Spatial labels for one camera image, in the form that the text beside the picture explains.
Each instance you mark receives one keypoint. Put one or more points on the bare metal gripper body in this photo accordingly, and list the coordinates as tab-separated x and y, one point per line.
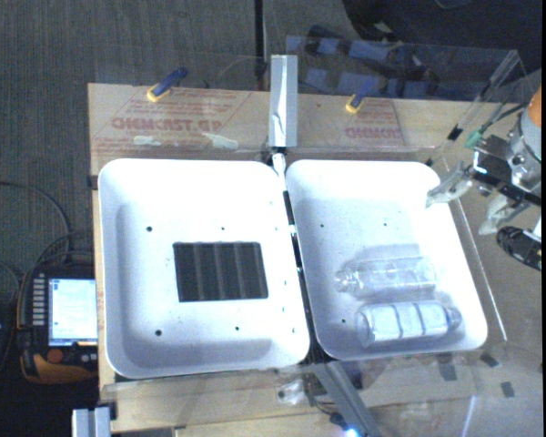
498	166

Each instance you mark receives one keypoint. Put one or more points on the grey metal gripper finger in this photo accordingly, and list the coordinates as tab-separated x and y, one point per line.
498	212
451	182

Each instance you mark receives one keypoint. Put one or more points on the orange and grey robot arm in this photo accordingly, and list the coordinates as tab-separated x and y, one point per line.
533	123

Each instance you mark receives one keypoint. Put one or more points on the white plastic tray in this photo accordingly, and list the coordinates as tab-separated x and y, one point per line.
195	198
368	203

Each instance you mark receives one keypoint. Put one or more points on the clear plastic bottle, white label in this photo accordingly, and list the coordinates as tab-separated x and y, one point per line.
407	322

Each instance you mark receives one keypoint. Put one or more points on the black ribbed rectangular panel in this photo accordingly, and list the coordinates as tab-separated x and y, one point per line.
220	271

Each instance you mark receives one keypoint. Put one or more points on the brown cardboard board, red print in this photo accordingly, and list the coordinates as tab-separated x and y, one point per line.
182	125

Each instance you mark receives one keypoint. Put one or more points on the black cylinder on white bracket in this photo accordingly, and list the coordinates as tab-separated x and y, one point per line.
521	244

